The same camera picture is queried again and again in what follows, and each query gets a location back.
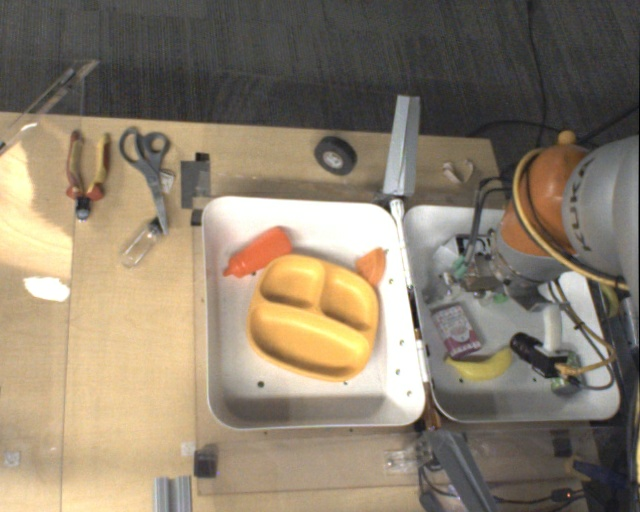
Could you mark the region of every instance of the pliers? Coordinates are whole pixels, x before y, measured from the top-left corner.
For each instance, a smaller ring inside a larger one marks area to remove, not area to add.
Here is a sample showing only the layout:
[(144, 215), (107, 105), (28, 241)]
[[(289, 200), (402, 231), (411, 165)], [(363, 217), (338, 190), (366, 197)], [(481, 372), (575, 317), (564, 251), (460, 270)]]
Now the pliers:
[(82, 177), (80, 176), (80, 154), (82, 152), (83, 139), (79, 130), (71, 133), (69, 143), (69, 156), (67, 157), (67, 196), (76, 202), (76, 217), (80, 221), (86, 221), (91, 211), (91, 201), (99, 201), (104, 197), (102, 184), (107, 179), (109, 170), (109, 134), (105, 133), (98, 142), (98, 169), (89, 185), (84, 191)]

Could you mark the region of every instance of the yellow plate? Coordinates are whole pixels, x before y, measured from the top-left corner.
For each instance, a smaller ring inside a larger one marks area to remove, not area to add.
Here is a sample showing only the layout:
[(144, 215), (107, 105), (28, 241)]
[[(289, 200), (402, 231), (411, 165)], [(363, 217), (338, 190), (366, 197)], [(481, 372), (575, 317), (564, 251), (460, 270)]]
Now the yellow plate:
[(378, 328), (378, 296), (346, 268), (290, 254), (272, 261), (249, 306), (247, 336), (270, 362), (308, 377), (360, 373)]

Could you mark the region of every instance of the black floor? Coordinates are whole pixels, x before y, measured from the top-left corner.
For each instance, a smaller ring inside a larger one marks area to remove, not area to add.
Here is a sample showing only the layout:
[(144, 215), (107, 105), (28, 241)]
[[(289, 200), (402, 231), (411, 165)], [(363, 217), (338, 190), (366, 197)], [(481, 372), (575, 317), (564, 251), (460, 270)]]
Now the black floor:
[[(86, 94), (97, 116), (388, 132), (396, 95), (411, 94), (422, 133), (462, 136), (541, 122), (544, 89), (546, 124), (586, 135), (637, 107), (637, 0), (531, 4), (0, 0), (0, 110), (86, 58), (101, 61)], [(593, 141), (635, 133), (637, 108)], [(504, 166), (538, 128), (479, 135)]]

